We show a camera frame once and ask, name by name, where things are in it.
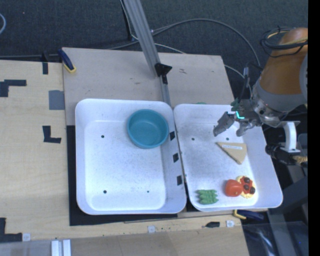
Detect white plastic tray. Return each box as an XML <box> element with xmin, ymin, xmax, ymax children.
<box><xmin>173</xmin><ymin>103</ymin><xmax>284</xmax><ymax>213</ymax></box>
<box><xmin>74</xmin><ymin>98</ymin><xmax>188</xmax><ymax>216</ymax></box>

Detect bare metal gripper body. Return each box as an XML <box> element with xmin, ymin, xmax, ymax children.
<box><xmin>233</xmin><ymin>98</ymin><xmax>284</xmax><ymax>128</ymax></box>

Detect pale wood board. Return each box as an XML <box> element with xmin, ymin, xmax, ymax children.
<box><xmin>61</xmin><ymin>46</ymin><xmax>268</xmax><ymax>226</ymax></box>

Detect black cylinder on white bracket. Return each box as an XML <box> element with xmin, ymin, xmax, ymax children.
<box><xmin>264</xmin><ymin>120</ymin><xmax>309</xmax><ymax>166</ymax></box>

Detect green pea pods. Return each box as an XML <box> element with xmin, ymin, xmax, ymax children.
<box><xmin>195</xmin><ymin>189</ymin><xmax>220</xmax><ymax>206</ymax></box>

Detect teal bowl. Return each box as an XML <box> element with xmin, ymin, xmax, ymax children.
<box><xmin>126</xmin><ymin>108</ymin><xmax>170</xmax><ymax>150</ymax></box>

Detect red tomato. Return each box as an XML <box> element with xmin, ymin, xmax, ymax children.
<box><xmin>224</xmin><ymin>179</ymin><xmax>243</xmax><ymax>198</ymax></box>

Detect yellow pizza with dark olives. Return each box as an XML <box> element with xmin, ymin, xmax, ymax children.
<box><xmin>235</xmin><ymin>175</ymin><xmax>257</xmax><ymax>200</ymax></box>

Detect tan triangular bread slice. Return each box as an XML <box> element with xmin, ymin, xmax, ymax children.
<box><xmin>215</xmin><ymin>141</ymin><xmax>248</xmax><ymax>165</ymax></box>

